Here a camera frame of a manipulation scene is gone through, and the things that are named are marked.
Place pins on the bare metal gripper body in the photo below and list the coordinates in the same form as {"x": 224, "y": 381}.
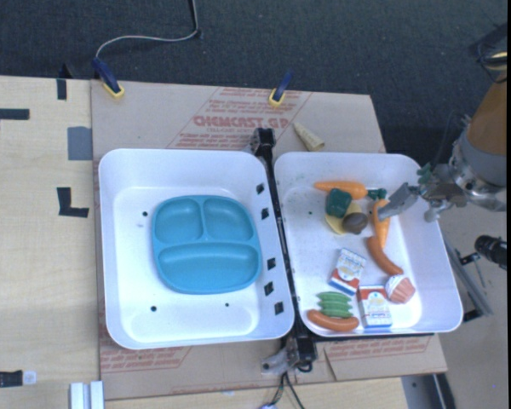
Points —
{"x": 472, "y": 188}

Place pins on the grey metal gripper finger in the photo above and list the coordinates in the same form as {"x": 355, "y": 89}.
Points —
{"x": 431, "y": 215}
{"x": 399, "y": 200}

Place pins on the orange carrot with green top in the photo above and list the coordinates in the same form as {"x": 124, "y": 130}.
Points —
{"x": 345, "y": 187}

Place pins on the orange sausage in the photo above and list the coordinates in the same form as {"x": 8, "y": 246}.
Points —
{"x": 332, "y": 323}
{"x": 383, "y": 260}

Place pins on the dark green pepper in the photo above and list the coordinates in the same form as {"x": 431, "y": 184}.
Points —
{"x": 337, "y": 203}

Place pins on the white plastic tray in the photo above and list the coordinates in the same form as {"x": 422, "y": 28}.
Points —
{"x": 123, "y": 249}
{"x": 430, "y": 279}

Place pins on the yellow flat toy food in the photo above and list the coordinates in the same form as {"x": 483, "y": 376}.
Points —
{"x": 335, "y": 225}

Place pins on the white red blue carton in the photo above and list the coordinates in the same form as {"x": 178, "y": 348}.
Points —
{"x": 374, "y": 307}
{"x": 346, "y": 271}

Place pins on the beige ice cream cone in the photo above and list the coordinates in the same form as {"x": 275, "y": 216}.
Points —
{"x": 308, "y": 138}

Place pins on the green pea pods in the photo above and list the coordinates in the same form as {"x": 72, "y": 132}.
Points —
{"x": 334, "y": 305}

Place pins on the thin black and white rod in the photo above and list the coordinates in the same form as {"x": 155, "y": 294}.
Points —
{"x": 281, "y": 237}

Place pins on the blue divided plate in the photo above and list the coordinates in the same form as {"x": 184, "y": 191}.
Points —
{"x": 204, "y": 262}

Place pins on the brown cardboard board red print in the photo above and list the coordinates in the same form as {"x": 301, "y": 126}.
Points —
{"x": 153, "y": 117}

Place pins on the black cylinder on white bracket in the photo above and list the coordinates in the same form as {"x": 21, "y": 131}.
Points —
{"x": 492, "y": 248}

